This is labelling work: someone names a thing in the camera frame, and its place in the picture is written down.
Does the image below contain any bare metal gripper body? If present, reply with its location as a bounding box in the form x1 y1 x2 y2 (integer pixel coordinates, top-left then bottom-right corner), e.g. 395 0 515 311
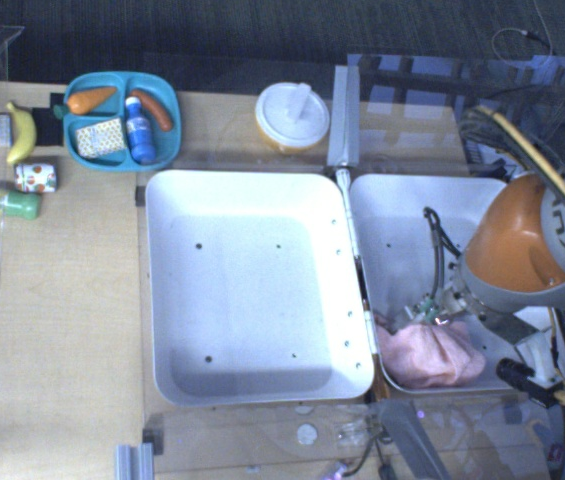
405 266 489 327

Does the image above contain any green bottle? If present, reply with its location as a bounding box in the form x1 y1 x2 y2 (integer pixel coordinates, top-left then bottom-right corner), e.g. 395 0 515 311
0 186 43 221

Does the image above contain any white can with orange print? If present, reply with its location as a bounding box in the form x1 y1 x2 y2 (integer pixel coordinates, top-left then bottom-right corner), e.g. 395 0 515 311
13 162 58 194

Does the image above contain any orange carrot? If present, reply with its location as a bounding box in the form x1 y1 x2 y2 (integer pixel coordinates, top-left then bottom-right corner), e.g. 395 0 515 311
53 85 119 120

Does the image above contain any black cylinder on white bracket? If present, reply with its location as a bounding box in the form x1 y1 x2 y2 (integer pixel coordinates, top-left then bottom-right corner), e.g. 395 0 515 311
495 330 565 409

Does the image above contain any pink cloth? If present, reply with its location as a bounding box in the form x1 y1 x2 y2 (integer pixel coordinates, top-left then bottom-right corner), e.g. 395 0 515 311
373 312 488 390

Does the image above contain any white plastic tray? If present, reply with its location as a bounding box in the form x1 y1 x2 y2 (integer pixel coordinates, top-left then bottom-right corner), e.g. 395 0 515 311
349 173 565 396
144 169 376 408

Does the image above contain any yellow patterned carton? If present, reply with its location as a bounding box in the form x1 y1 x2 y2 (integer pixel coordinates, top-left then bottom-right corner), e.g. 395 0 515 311
74 117 129 161

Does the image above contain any yellow banana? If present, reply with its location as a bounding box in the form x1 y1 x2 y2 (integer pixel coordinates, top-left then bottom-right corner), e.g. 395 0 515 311
4 101 39 166

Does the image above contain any blue divided plate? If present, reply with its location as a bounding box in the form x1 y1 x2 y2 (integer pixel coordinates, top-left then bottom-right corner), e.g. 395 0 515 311
63 71 183 173

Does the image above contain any yellow bowl with white lid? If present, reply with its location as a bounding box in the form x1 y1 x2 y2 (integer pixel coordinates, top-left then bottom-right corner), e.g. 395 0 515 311
254 81 332 156

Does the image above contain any blue bottle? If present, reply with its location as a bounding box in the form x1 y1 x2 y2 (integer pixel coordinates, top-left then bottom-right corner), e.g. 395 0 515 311
124 96 158 165

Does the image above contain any brown sausage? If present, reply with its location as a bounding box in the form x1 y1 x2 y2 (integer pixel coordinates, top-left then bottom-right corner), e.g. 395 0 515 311
129 88 175 133

